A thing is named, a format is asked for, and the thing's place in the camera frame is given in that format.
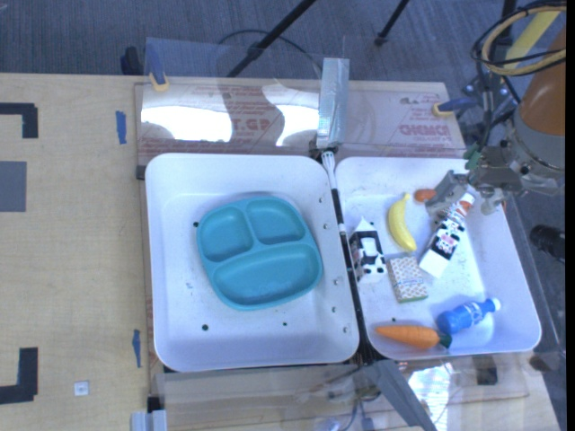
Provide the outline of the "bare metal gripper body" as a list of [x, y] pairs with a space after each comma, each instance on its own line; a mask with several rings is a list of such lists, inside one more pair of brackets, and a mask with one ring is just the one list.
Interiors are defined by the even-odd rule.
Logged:
[[534, 156], [520, 145], [472, 146], [465, 152], [468, 182], [482, 194], [530, 191], [563, 195], [564, 169]]

